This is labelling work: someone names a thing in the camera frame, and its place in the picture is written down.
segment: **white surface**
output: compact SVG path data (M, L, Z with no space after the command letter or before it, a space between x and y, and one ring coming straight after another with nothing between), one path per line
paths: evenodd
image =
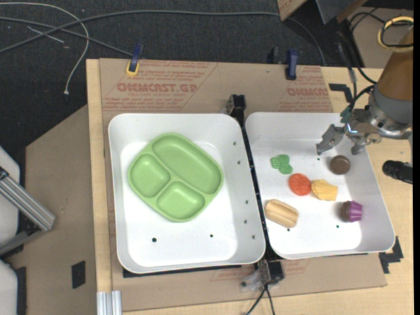
M19 183L18 164L0 146L0 166ZM18 230L18 208L0 194L0 246L13 238Z
M261 218L242 131L225 114L121 114L108 127L117 254L134 273L257 262L265 252ZM196 218L172 222L131 189L127 171L160 134L178 133L222 167L224 183Z
M16 315L18 278L9 265L0 260L0 315Z
M254 113L245 123L262 204L277 199L299 212L297 225L289 230L266 221L270 244L285 259L386 251L394 244L394 230L367 152L352 155L352 143L344 136L332 150L317 155L316 144L332 123L343 126L339 114L312 113ZM295 195L288 185L290 175L271 166L270 159L280 154L290 157L293 173L338 186L337 200L322 201L313 193ZM351 162L345 175L328 168L338 154ZM341 220L340 207L348 200L363 205L361 221Z

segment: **white cable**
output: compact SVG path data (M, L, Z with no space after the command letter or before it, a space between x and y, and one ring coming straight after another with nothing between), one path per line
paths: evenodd
M80 25L83 27L83 29L85 30L85 34L86 34L86 47L85 50L83 51L82 55L80 56L79 60L77 61L77 63L75 64L75 66L73 67L73 70L70 72L70 75L67 78L67 83L66 83L66 88L64 89L64 94L66 96L70 95L68 92L68 85L70 84L70 80L73 77L74 72L76 71L77 67L80 65L80 62L83 60L83 57L85 57L87 49L89 48L89 33L85 27L85 25L80 22L80 19L72 14L71 12L58 7L58 6L54 6L54 5L48 5L46 3L27 3L27 2L13 2L13 3L0 3L0 5L28 5L28 6L42 6L42 7L50 7L50 8L54 8L54 9L58 9L59 11L65 12L66 14L70 15L72 18L74 18L75 20L79 21Z

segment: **blue clamp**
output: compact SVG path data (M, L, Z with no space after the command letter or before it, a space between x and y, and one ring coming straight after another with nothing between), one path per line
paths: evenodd
M286 79L296 79L296 65L297 65L297 51L295 49L289 49L286 55Z
M131 61L127 64L125 73L129 76L135 76L138 72L138 67L140 66L139 60L143 55L144 45L141 42L137 42L136 47L134 48L134 53Z

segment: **yellow cable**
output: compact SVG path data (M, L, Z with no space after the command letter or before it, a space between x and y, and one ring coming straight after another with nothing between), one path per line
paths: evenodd
M384 24L384 26L382 27L382 29L379 30L378 37L377 37L378 44L382 48L384 48L384 49L386 49L388 51L392 51L394 53L404 53L404 52L407 52L407 51L414 50L414 45L411 45L409 47L391 47L391 46L388 46L388 45L386 45L386 44L384 44L382 42L382 39L381 39L382 33L388 27L390 27L391 25L393 25L394 23L401 22L401 21L409 22L412 26L414 25L414 19L413 18L410 18L409 16L397 16L396 18L391 18L390 20L386 21L385 24Z

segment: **black fabric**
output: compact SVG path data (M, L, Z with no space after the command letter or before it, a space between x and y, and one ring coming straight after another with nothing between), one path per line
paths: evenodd
M278 12L276 0L0 0L56 5L79 18L135 9L201 12ZM375 0L374 7L413 10L413 0ZM0 5L0 16L44 24L72 21L67 14L45 7ZM336 32L345 23L324 25L315 0L293 15L319 42L329 66L343 66L336 48ZM36 30L44 28L31 26ZM265 63L275 46L285 54L293 48L298 64L322 65L311 37L295 22L273 16L186 16L136 14L86 23L92 38L132 52L140 39L144 57L158 60ZM83 33L81 26L68 28ZM36 35L27 24L0 20L0 50ZM63 91L67 78L85 47L85 40L62 32L42 37L0 53L0 146L10 155L24 148L86 104L85 61L69 86L70 104ZM85 58L127 58L127 55L91 43Z

